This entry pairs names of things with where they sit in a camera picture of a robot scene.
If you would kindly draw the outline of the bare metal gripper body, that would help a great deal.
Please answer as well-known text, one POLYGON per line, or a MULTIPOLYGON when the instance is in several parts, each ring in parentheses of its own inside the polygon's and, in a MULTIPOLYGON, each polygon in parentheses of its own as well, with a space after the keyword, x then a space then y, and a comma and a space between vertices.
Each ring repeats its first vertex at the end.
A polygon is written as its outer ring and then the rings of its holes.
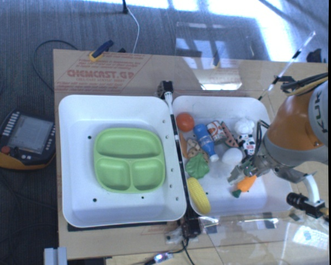
POLYGON ((257 155, 252 156, 244 165, 245 176, 260 177, 273 169, 276 166, 276 161, 267 155, 257 155))

